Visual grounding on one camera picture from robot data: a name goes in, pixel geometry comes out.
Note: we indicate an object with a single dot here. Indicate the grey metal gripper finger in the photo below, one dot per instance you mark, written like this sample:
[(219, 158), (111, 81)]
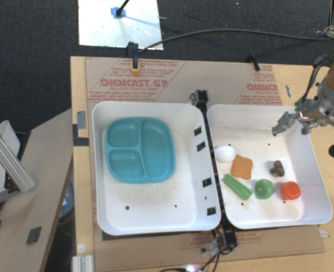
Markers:
[(308, 127), (283, 122)]

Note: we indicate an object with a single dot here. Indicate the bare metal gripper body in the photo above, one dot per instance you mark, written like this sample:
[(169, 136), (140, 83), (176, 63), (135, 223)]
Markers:
[(321, 113)]

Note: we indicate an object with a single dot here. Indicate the brown mushroom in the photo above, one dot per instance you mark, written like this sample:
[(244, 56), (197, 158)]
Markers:
[(277, 169)]

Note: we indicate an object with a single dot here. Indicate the orange bread slice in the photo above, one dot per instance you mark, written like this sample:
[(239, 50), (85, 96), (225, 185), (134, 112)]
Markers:
[(241, 167)]

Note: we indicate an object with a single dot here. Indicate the red tomato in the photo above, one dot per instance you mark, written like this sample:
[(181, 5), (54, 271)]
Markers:
[(290, 191)]

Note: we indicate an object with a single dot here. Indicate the white egg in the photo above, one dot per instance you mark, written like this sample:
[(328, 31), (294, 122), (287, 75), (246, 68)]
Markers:
[(225, 153)]

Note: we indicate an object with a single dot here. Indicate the green apple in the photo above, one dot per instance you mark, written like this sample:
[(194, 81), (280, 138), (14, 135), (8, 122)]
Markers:
[(264, 189)]

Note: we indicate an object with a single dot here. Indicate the brown cardboard board, red print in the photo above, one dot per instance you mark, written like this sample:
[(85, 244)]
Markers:
[(217, 79)]

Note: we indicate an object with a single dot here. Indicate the green celery stick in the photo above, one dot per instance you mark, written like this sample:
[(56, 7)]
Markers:
[(237, 186)]

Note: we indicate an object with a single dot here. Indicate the thin black and white rod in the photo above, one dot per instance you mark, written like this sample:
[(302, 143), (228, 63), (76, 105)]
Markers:
[(213, 163)]

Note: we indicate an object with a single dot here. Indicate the white plastic tray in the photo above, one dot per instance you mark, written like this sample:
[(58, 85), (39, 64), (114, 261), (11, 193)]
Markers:
[(268, 211), (149, 205)]

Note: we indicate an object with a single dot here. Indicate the blue divided plate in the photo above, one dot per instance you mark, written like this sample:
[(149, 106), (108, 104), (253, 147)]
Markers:
[(155, 149)]

